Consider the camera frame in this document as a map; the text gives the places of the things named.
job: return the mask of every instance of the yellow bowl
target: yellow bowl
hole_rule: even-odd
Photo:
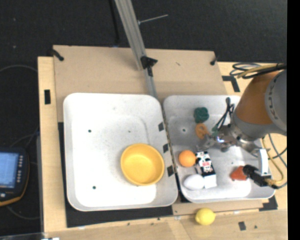
[[[161,154],[154,147],[143,143],[127,147],[122,153],[120,163],[125,178],[137,186],[157,183],[165,171]]]

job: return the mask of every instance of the black floor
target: black floor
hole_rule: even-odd
[[[288,0],[132,0],[146,48],[214,51],[219,61],[287,62]],[[117,10],[117,42],[109,0],[0,0],[0,69],[37,68],[52,45],[128,47]],[[16,66],[0,72],[0,146],[39,125],[37,73]],[[29,138],[18,145],[26,146]],[[31,181],[13,208],[39,214],[36,142],[28,146]],[[0,236],[40,231],[38,220],[0,208]]]

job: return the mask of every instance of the green object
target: green object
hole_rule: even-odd
[[[197,107],[194,110],[194,120],[198,123],[203,123],[204,121],[207,121],[209,118],[208,109],[206,107]]]
[[[218,126],[215,125],[215,126],[212,128],[212,136],[213,136],[213,137],[217,137],[218,134],[219,134]]]

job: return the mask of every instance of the red object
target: red object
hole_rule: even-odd
[[[244,174],[243,171],[244,167],[241,165],[239,166],[233,173],[231,173],[230,177],[233,180],[237,181],[246,181],[247,180],[247,175]]]

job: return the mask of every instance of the screen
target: screen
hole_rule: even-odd
[[[0,152],[0,187],[14,188],[16,184],[16,171],[18,153]]]

